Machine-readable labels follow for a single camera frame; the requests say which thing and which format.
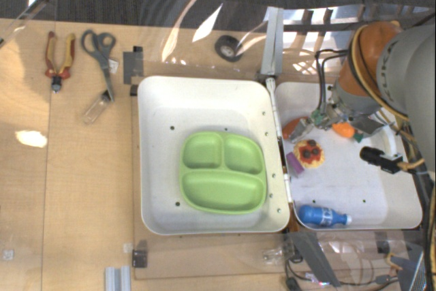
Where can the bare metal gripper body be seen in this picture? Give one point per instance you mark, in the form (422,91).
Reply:
(335,116)

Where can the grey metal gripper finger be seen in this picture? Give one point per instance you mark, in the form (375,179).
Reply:
(369,125)
(300,131)

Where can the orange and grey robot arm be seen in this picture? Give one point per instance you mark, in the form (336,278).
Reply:
(408,78)

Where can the orange toy carrot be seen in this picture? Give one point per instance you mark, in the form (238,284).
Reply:
(342,130)

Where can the small green toy piece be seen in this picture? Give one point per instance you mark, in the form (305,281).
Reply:
(358,137)

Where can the yellow toy spaghetti with meatballs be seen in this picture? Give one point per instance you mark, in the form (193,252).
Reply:
(308,160)

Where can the purple block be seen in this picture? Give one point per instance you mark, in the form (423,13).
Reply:
(295,166)

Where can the white plastic tray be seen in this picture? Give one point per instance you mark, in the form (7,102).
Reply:
(347,184)
(163,153)

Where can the blue plastic bottle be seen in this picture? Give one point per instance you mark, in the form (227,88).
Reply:
(316,215)

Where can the green divided plate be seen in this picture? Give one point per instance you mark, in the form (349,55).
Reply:
(221,187)

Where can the black tape roll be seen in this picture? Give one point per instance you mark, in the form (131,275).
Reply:
(228,49)

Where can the clear plastic vial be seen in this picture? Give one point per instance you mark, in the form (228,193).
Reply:
(96,107)

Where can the grey scissors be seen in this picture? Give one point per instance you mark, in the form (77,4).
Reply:
(102,59)

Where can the red and yellow pliers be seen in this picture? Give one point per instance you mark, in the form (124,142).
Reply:
(56,73)

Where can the black cylinder on white bracket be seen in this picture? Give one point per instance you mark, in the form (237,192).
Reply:
(373,156)

